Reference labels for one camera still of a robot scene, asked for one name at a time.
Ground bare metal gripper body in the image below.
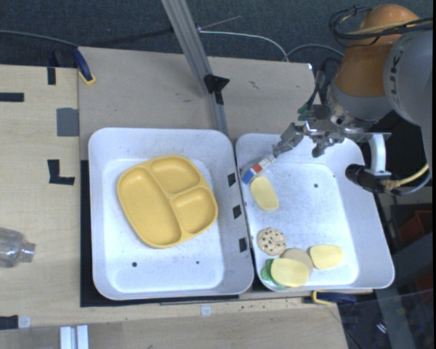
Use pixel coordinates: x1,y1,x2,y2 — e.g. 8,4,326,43
304,103,368,142

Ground red white blue carton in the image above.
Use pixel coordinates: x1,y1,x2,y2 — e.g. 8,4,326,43
241,153,277,186

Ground yellow oval crisp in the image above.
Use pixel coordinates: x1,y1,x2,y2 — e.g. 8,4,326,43
270,257,310,289
308,244,344,271
249,175,280,212

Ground white plastic tray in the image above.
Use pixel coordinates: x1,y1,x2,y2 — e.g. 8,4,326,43
235,132,396,293
88,127,256,301

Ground black block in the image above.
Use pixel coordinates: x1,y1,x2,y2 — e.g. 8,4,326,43
203,73,231,105

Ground biscuit with green dots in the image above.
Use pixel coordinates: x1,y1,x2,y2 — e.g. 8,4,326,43
257,227,288,257

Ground tan round bread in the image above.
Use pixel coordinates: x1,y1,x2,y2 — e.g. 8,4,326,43
280,247,315,276

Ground green lettuce leaf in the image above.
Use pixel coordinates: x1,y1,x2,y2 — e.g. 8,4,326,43
260,258,286,289

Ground pale wood board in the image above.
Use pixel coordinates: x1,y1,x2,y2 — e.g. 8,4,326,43
78,46,374,307

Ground yellow divided plate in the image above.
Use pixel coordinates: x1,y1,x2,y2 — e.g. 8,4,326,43
116,154,219,249

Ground clear plastic bottle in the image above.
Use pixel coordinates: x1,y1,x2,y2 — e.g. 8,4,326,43
0,223,37,269

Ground black cylinder on white bracket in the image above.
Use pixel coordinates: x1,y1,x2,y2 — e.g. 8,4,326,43
344,132,393,195

